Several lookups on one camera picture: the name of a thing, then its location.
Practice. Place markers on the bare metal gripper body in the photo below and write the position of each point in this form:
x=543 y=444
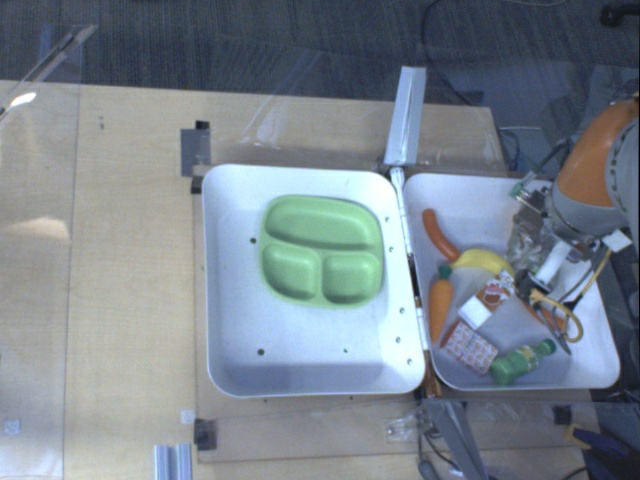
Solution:
x=535 y=208

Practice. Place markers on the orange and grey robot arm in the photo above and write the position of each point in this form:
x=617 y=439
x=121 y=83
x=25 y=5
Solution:
x=587 y=163

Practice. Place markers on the white plastic tray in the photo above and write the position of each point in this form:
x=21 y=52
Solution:
x=475 y=203
x=300 y=348

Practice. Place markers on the yellow banana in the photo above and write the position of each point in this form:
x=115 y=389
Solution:
x=482 y=260

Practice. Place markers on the red sausage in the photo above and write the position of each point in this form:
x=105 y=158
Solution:
x=437 y=233

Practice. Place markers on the orange and white carton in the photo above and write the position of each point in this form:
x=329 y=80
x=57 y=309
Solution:
x=487 y=300

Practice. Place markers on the orange stick-shaped toy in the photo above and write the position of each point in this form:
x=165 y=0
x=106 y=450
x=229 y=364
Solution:
x=549 y=318

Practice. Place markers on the orange carrot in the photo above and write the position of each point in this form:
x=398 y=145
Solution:
x=440 y=303

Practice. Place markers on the red and white carton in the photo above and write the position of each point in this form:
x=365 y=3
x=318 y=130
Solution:
x=470 y=350

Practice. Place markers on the green bottle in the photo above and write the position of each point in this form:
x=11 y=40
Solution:
x=515 y=365

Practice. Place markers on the green divided plate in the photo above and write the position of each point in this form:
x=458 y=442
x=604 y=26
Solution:
x=320 y=223

